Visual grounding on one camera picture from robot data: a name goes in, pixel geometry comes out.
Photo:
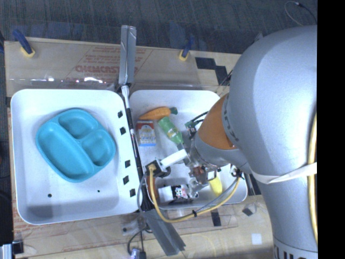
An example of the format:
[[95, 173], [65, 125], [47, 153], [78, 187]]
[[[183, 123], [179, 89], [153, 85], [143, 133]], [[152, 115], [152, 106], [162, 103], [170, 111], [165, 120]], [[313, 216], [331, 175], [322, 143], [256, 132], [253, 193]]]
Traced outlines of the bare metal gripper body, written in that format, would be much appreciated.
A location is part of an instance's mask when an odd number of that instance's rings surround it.
[[190, 177], [195, 178], [199, 184], [208, 184], [209, 181], [217, 177], [217, 166], [203, 159], [189, 156], [188, 167], [190, 168]]

